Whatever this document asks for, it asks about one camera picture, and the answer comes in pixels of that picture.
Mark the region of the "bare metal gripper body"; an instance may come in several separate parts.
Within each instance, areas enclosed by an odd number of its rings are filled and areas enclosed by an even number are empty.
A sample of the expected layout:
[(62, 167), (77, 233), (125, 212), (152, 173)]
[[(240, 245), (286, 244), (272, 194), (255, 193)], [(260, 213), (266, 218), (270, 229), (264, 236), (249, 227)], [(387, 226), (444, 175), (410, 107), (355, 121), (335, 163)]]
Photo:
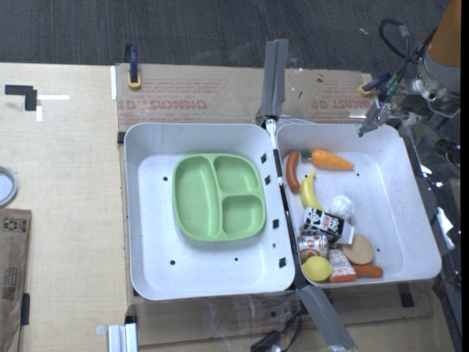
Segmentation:
[(460, 110), (460, 81), (440, 83), (435, 79), (402, 79), (381, 86), (381, 101), (393, 111), (416, 114), (439, 114), (455, 117)]

